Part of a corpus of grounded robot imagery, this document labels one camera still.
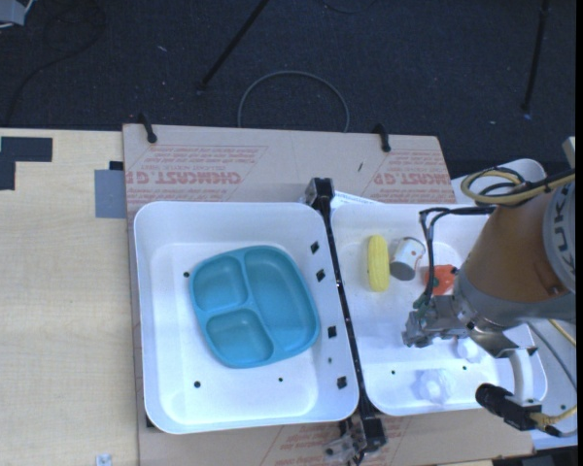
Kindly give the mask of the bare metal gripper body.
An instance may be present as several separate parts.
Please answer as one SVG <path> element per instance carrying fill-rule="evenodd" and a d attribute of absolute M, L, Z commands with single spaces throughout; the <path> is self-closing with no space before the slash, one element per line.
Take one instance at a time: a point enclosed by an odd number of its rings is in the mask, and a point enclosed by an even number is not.
<path fill-rule="evenodd" d="M 405 346 L 425 348 L 435 339 L 465 339 L 475 326 L 477 312 L 455 294 L 422 294 L 414 303 L 401 334 Z"/>

